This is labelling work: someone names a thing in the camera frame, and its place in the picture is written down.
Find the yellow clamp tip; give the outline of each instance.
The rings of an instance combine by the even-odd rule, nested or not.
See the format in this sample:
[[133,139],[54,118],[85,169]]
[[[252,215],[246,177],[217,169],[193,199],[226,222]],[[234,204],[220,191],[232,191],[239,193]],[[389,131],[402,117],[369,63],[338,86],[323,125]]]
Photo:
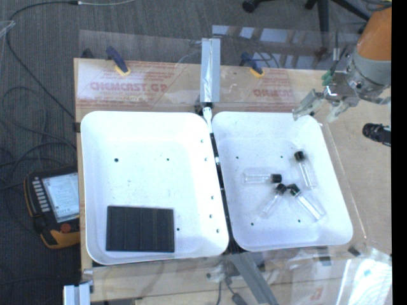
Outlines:
[[118,66],[114,67],[117,72],[119,72],[122,76],[128,76],[131,73],[131,70],[129,69],[127,72],[123,72]]
[[266,74],[264,71],[260,74],[256,70],[254,70],[253,68],[250,68],[250,72],[256,78],[261,78]]

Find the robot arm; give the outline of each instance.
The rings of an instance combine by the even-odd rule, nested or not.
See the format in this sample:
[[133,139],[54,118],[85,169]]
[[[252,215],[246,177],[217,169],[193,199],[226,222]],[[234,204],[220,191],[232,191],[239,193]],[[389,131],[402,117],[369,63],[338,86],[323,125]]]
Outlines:
[[[360,100],[367,100],[379,105],[389,104],[391,97],[380,98],[382,92],[391,87],[391,31],[392,8],[382,8],[372,12],[366,27],[361,34],[354,52],[349,56],[348,66],[344,72],[335,72],[335,67],[322,77],[324,90],[310,93],[293,110],[294,119],[309,114],[314,115],[324,103],[331,104],[328,121],[334,121],[349,107],[355,107]],[[338,59],[334,53],[334,64]],[[382,128],[373,127],[363,130],[363,134],[372,140],[380,141],[383,135],[372,135],[372,132],[383,132]]]

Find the clear acrylic panel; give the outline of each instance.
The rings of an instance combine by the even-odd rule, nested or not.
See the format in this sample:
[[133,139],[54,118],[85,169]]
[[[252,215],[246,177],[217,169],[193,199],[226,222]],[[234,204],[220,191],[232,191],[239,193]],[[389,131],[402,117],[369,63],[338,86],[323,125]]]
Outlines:
[[[220,101],[213,105],[213,116],[225,111],[292,112],[311,89],[322,88],[321,76],[332,69],[338,50],[341,58],[335,69],[344,69],[346,54],[357,41],[355,34],[223,26],[214,26],[213,38],[221,41]],[[82,30],[79,41],[81,58],[74,62],[77,121],[96,110],[201,114],[201,40]],[[126,60],[128,76],[114,71],[108,46]],[[243,52],[264,76],[250,72]],[[273,297],[279,304],[360,304],[367,293],[375,304],[385,304],[392,285],[391,257],[368,245],[337,150],[336,127],[326,114],[323,109],[314,118],[352,223],[348,243],[264,252],[229,247],[216,257],[100,266],[86,254],[82,241],[84,280],[93,281],[92,301],[147,297],[157,304],[170,299],[206,304],[216,303],[221,295],[225,304],[233,304],[231,297],[238,291],[248,304],[277,304]],[[83,211],[81,226],[84,230]],[[264,283],[271,295],[261,288]]]

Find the white cable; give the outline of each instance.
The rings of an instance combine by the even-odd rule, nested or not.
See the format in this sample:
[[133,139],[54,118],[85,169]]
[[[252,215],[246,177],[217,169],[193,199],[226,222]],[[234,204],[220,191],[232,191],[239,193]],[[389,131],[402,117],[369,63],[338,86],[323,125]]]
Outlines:
[[83,1],[78,1],[78,4],[85,4],[88,6],[117,6],[119,4],[131,3],[133,1],[136,1],[136,0],[126,0],[126,1],[122,1],[120,3],[84,3]]

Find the device screen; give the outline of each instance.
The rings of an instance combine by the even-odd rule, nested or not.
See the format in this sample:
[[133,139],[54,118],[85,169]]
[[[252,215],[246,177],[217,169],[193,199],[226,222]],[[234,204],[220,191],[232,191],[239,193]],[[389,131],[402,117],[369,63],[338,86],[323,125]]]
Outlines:
[[42,181],[57,222],[71,220],[79,215],[78,173],[48,177]]

